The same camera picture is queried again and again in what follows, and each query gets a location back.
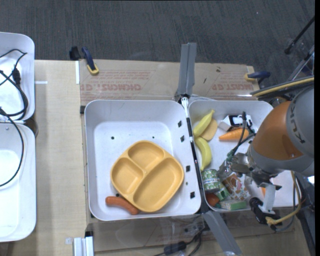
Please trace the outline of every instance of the yellow divided plate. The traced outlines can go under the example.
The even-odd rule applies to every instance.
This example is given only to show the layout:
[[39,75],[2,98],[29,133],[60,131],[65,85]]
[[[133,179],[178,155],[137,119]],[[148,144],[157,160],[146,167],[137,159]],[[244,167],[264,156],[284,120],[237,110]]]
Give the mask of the yellow divided plate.
[[181,164],[159,145],[140,140],[113,164],[110,178],[116,190],[139,210],[161,209],[184,180]]

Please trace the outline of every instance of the yellow clamp pad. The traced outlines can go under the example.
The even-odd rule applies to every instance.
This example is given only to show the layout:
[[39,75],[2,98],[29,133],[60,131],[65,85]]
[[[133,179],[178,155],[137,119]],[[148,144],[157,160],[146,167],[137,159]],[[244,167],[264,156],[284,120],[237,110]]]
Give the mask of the yellow clamp pad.
[[244,79],[245,79],[246,81],[248,81],[248,82],[254,82],[254,81],[256,81],[255,78],[249,78],[249,77],[248,77],[248,73],[245,73],[245,74],[244,74]]
[[99,68],[97,67],[96,63],[94,63],[95,70],[92,70],[91,67],[87,64],[86,67],[88,68],[91,75],[95,76],[99,73]]

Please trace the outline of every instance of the green can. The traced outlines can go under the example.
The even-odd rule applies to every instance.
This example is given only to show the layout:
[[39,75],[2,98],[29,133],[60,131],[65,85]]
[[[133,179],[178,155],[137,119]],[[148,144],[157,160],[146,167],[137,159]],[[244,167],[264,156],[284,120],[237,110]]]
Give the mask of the green can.
[[203,189],[207,193],[214,193],[220,190],[220,179],[216,169],[207,169],[201,172]]

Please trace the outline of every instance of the banana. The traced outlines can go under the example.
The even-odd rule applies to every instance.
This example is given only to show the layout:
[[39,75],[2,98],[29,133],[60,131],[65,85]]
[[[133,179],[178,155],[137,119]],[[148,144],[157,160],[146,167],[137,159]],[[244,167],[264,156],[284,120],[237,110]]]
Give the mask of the banana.
[[201,118],[200,122],[194,127],[193,129],[193,136],[196,138],[200,136],[204,130],[208,127],[210,124],[210,121],[212,119],[212,115],[214,114],[214,110],[211,109],[210,113],[206,114],[204,117]]
[[211,163],[211,159],[212,159],[211,148],[208,142],[202,137],[196,137],[194,139],[194,142],[201,152],[200,171],[203,171]]

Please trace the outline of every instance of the gray carpet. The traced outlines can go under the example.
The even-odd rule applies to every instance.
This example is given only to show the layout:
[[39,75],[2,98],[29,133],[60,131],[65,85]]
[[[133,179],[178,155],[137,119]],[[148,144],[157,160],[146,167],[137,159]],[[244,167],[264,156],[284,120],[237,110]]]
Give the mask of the gray carpet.
[[94,59],[180,62],[197,43],[196,62],[269,71],[283,83],[315,43],[315,0],[79,1],[0,0],[0,31],[29,36],[37,60],[69,60],[72,46]]

